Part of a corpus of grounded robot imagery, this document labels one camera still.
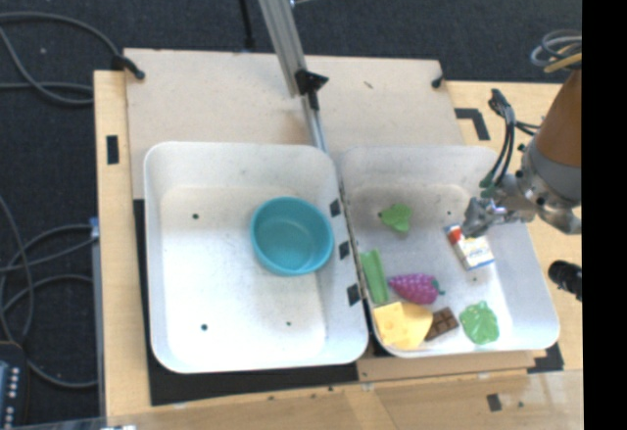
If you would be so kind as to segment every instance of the dark floor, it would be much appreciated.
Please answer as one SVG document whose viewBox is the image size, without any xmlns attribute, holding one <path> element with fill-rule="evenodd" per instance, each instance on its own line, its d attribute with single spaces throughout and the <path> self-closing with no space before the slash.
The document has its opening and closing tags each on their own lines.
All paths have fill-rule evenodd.
<svg viewBox="0 0 627 430">
<path fill-rule="evenodd" d="M 256 49 L 270 52 L 258 4 L 248 4 Z M 0 0 L 0 27 L 37 80 L 91 84 L 92 72 L 109 68 L 112 56 L 94 36 L 66 24 L 3 21 L 2 14 L 17 11 L 72 17 L 104 32 L 120 48 L 244 48 L 237 0 Z M 529 53 L 552 30 L 581 30 L 582 0 L 320 0 L 297 6 L 295 18 L 306 54 L 437 59 L 449 79 L 545 82 L 564 75 L 542 73 L 529 62 Z M 0 42 L 0 84 L 13 81 L 23 77 Z M 61 107 L 34 90 L 0 90 L 0 139 L 0 195 L 25 243 L 97 215 L 90 106 Z M 87 236 L 82 227 L 51 236 L 28 256 L 53 254 Z M 10 263 L 17 251 L 11 224 L 0 214 L 0 265 Z M 91 252 L 83 248 L 31 273 L 35 282 L 67 273 L 90 275 Z M 6 307 L 27 285 L 25 273 L 14 272 L 2 285 Z M 22 299 L 7 310 L 18 340 L 27 304 Z M 30 359 L 62 380 L 94 378 L 93 312 L 92 289 L 82 281 L 37 288 L 24 342 Z M 30 381 L 28 423 L 98 414 L 95 388 L 61 388 L 36 375 Z"/>
</svg>

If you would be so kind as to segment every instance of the brown object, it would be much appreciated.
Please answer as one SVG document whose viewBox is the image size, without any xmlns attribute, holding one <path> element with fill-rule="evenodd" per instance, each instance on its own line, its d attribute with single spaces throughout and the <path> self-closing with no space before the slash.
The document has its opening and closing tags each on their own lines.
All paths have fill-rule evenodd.
<svg viewBox="0 0 627 430">
<path fill-rule="evenodd" d="M 452 331 L 457 327 L 459 327 L 459 322 L 453 315 L 450 308 L 446 307 L 445 309 L 434 311 L 433 323 L 431 324 L 431 328 L 429 329 L 429 332 L 427 332 L 427 336 L 424 338 L 424 341 L 429 341 L 437 338 L 438 336 L 442 336 L 445 332 Z"/>
<path fill-rule="evenodd" d="M 581 70 L 574 70 L 559 89 L 536 134 L 536 146 L 558 164 L 581 166 Z"/>
</svg>

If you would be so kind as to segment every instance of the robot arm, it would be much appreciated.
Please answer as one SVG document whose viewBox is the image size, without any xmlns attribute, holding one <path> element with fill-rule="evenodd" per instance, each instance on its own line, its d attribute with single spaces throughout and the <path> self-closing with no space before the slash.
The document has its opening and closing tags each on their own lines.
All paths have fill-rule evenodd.
<svg viewBox="0 0 627 430">
<path fill-rule="evenodd" d="M 564 59 L 572 58 L 562 56 L 557 63 L 563 66 Z M 503 94 L 493 91 L 491 106 L 506 120 L 506 144 L 481 183 L 481 198 L 472 198 L 468 204 L 461 226 L 465 236 L 480 236 L 496 223 L 531 221 L 536 215 L 563 233 L 581 233 L 581 219 L 573 209 L 581 205 L 582 70 L 580 64 L 570 70 L 547 117 L 524 149 L 515 174 L 506 172 L 515 116 Z"/>
</svg>

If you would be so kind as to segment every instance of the wooden table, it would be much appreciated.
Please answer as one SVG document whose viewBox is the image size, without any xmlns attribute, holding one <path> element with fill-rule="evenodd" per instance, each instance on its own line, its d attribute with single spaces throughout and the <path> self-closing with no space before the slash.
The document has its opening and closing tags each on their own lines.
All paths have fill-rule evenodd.
<svg viewBox="0 0 627 430">
<path fill-rule="evenodd" d="M 293 104 L 290 98 L 281 95 L 276 102 L 271 99 L 275 91 L 281 94 L 283 82 L 270 55 L 147 50 L 128 50 L 126 55 L 147 71 L 146 85 L 133 85 L 139 82 L 123 72 L 94 75 L 105 403 L 112 424 L 204 428 L 211 420 L 217 427 L 220 422 L 228 422 L 229 428 L 249 428 L 254 421 L 255 428 L 275 428 L 279 424 L 277 418 L 283 418 L 281 422 L 299 428 L 412 428 L 416 421 L 429 428 L 445 428 L 451 423 L 448 417 L 454 414 L 467 428 L 517 428 L 516 425 L 533 426 L 534 421 L 550 426 L 558 420 L 562 425 L 570 425 L 564 428 L 579 428 L 583 421 L 582 306 L 554 284 L 550 288 L 561 324 L 558 344 L 564 371 L 527 374 L 526 369 L 544 352 L 420 360 L 376 358 L 366 353 L 358 362 L 360 383 L 151 406 L 132 199 L 140 187 L 133 172 L 137 156 L 141 157 L 141 147 L 148 146 L 154 137 L 150 133 L 142 136 L 138 119 L 159 127 L 158 115 L 146 112 L 155 108 L 152 105 L 157 105 L 160 97 L 167 99 L 169 90 L 198 90 L 205 97 L 203 91 L 209 80 L 219 80 L 220 90 L 245 96 L 252 83 L 256 94 L 266 98 L 270 95 L 270 104 L 279 108 L 284 123 L 282 130 L 270 137 L 248 129 L 252 140 L 281 142 L 287 135 L 292 142 L 307 142 L 308 136 L 302 130 L 305 127 L 299 120 L 301 116 L 289 106 Z M 351 144 L 356 135 L 367 136 L 364 144 L 465 142 L 498 150 L 504 138 L 504 124 L 488 109 L 490 89 L 500 88 L 517 117 L 529 122 L 541 120 L 559 89 L 554 84 L 462 81 L 433 88 L 430 82 L 439 75 L 439 64 L 433 61 L 311 57 L 309 62 L 312 71 L 331 78 L 320 92 L 320 99 L 332 156 Z M 222 63 L 227 63 L 231 70 L 226 70 Z M 244 75 L 232 69 L 240 64 L 245 65 Z M 157 102 L 142 99 L 144 95 L 151 95 Z M 428 101 L 425 98 L 438 101 L 435 114 L 422 124 L 425 117 L 421 108 Z M 447 112 L 453 109 L 478 110 L 491 140 L 481 140 L 471 120 L 458 119 L 456 129 L 451 129 Z M 252 106 L 249 111 L 254 115 L 259 108 Z M 371 131 L 368 119 L 378 122 L 378 136 Z M 398 121 L 417 130 L 402 138 L 395 137 L 399 135 Z M 196 128 L 189 122 L 185 125 Z M 170 125 L 168 129 L 176 132 L 177 126 Z M 233 134 L 237 131 L 226 122 L 202 138 L 237 140 L 237 134 Z M 108 143 L 114 136 L 119 153 L 112 164 Z M 519 135 L 519 141 L 524 142 L 525 137 Z M 561 235 L 539 220 L 532 222 L 529 229 L 545 274 L 557 259 L 581 264 L 580 236 Z M 500 410 L 495 400 L 501 405 Z"/>
</svg>

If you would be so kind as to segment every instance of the brown cylinder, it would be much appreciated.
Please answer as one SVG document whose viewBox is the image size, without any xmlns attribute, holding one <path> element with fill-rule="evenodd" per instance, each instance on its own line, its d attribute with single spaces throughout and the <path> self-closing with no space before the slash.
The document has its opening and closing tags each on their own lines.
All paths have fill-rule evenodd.
<svg viewBox="0 0 627 430">
<path fill-rule="evenodd" d="M 581 70 L 573 70 L 559 89 L 535 143 L 546 158 L 581 166 Z"/>
</svg>

